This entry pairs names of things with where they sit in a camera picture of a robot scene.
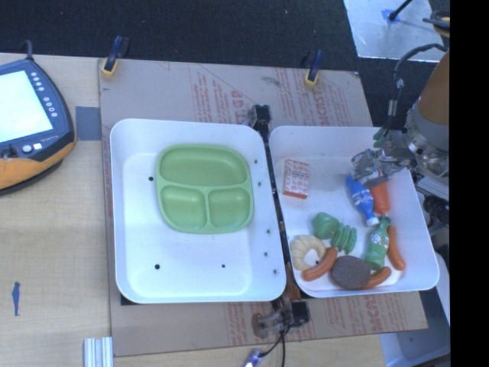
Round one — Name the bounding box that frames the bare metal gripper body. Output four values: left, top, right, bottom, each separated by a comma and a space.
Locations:
377, 135, 450, 180

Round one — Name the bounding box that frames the orange bottle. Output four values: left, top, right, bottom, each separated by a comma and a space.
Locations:
369, 180, 392, 218

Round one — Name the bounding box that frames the blue bottle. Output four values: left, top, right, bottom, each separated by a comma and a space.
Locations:
345, 174, 381, 228

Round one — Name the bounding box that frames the white plastic tray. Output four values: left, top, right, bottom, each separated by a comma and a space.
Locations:
109, 118, 288, 305
268, 125, 441, 299

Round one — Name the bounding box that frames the green bottle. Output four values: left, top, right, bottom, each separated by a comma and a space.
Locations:
363, 216, 393, 271

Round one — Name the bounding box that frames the green ribbed toy vegetable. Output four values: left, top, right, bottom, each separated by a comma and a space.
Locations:
310, 211, 358, 255

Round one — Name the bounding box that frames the orange and white carton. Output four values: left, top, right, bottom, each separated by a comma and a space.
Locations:
282, 158, 312, 200

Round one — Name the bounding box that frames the orange sausage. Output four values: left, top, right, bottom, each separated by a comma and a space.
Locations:
386, 224, 407, 272
302, 246, 339, 283
361, 265, 393, 291

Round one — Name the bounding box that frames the thin black rod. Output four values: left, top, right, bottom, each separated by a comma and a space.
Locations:
261, 127, 297, 302

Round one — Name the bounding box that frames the brown round biscuit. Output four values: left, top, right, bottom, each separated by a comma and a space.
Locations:
329, 255, 372, 291

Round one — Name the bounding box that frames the cream croissant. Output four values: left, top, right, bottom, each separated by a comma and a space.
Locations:
289, 234, 327, 272

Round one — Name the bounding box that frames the green divided plate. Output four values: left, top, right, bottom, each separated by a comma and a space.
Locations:
154, 143, 254, 235

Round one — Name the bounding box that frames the brown cardboard board, red print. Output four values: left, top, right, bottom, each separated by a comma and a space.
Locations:
98, 57, 430, 358

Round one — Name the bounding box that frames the black cylinder on white bracket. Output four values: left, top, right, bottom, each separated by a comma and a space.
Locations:
415, 174, 451, 227

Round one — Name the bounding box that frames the black block with thin wires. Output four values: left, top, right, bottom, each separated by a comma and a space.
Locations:
251, 299, 311, 339
247, 104, 274, 130

